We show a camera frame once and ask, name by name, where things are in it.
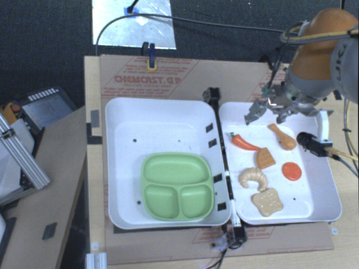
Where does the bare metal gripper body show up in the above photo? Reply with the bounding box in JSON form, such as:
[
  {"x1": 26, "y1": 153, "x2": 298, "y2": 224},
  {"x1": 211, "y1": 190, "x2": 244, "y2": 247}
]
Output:
[{"x1": 265, "y1": 82, "x2": 335, "y2": 118}]

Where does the orange chicken drumstick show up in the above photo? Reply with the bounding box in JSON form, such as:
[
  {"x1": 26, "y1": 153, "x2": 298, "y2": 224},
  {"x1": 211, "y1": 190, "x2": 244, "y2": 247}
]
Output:
[{"x1": 267, "y1": 123, "x2": 297, "y2": 151}]

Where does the white plastic tray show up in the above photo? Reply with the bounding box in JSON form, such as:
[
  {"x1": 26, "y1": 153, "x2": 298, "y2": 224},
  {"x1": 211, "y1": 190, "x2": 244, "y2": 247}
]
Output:
[
  {"x1": 218, "y1": 101, "x2": 343, "y2": 226},
  {"x1": 104, "y1": 96, "x2": 233, "y2": 230}
]

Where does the orange carrot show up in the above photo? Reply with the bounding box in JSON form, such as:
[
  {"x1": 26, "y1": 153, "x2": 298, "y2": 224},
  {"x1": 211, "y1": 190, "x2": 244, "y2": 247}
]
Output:
[{"x1": 230, "y1": 132, "x2": 262, "y2": 152}]

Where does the orange round slice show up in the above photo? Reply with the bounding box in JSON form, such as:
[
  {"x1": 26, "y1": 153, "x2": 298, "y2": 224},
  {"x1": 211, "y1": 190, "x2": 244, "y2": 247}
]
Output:
[{"x1": 281, "y1": 161, "x2": 303, "y2": 183}]

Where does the beige croissant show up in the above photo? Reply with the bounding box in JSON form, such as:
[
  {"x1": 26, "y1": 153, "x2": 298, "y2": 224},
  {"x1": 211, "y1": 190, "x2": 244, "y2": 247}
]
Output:
[{"x1": 238, "y1": 167, "x2": 269, "y2": 193}]

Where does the black cylinder on white bracket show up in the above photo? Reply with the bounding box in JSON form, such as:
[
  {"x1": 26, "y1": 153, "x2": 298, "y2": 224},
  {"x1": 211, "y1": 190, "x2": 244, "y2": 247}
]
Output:
[{"x1": 296, "y1": 109, "x2": 334, "y2": 158}]

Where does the brown cardboard board, red print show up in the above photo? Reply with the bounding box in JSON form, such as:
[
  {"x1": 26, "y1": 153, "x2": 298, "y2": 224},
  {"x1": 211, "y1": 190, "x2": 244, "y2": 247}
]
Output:
[{"x1": 99, "y1": 54, "x2": 335, "y2": 265}]

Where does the beige bread slice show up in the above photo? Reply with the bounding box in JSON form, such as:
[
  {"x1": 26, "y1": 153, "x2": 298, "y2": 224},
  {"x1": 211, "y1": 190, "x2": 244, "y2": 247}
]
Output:
[{"x1": 250, "y1": 187, "x2": 284, "y2": 218}]

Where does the green divided plate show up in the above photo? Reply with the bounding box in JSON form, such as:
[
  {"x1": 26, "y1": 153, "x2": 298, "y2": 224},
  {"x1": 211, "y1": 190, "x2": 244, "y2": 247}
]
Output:
[{"x1": 140, "y1": 152, "x2": 215, "y2": 222}]

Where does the orange waffle biscuit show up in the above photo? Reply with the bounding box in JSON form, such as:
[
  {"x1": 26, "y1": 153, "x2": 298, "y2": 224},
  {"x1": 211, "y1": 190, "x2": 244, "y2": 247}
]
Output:
[{"x1": 255, "y1": 147, "x2": 277, "y2": 171}]

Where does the thin black and white rod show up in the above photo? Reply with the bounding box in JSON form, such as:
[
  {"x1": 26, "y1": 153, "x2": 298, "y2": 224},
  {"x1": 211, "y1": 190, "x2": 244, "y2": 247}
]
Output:
[{"x1": 210, "y1": 99, "x2": 242, "y2": 227}]

